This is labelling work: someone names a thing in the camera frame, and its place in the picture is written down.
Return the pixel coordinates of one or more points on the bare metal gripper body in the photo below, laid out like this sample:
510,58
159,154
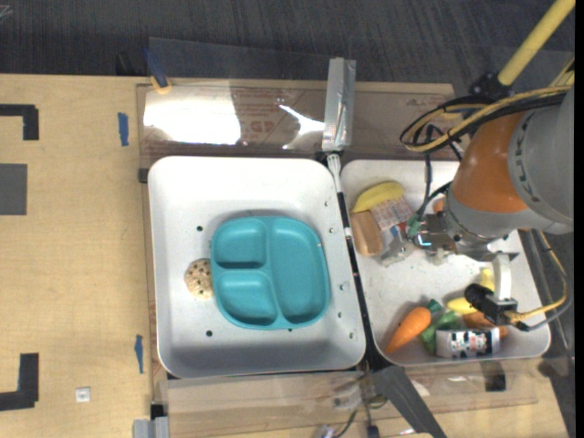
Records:
438,233

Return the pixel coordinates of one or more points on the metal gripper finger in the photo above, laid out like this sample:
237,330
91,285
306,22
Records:
396,251
439,256

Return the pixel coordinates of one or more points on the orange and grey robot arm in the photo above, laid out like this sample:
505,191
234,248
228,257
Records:
497,176

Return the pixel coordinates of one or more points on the brown bread roll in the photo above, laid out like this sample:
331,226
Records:
366,235

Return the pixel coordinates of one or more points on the white plastic tray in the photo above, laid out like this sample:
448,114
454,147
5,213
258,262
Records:
191,199
410,285

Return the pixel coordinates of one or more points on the small yellow toy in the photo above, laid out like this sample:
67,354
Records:
487,278

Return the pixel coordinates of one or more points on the yellow toy food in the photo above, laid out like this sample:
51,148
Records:
460,306

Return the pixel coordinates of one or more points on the yellow banana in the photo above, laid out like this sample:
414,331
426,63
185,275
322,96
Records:
378,194

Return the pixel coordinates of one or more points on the orange toy food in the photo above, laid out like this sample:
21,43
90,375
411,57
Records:
474,320

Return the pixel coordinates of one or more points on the green toy vegetable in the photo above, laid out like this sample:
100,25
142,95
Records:
433,333

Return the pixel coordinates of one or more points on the orange carrot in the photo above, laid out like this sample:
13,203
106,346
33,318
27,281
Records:
408,329

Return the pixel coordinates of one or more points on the white printed can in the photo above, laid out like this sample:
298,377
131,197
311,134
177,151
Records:
465,342

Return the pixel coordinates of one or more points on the blue divided plate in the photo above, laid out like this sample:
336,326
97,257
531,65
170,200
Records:
283,267

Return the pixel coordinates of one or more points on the brown cardboard board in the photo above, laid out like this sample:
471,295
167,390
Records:
388,121

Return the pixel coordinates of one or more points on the beige chocolate chip biscuit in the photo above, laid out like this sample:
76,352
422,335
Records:
198,278

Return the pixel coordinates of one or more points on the black cylinder on white bracket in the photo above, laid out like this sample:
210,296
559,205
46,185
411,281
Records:
489,303

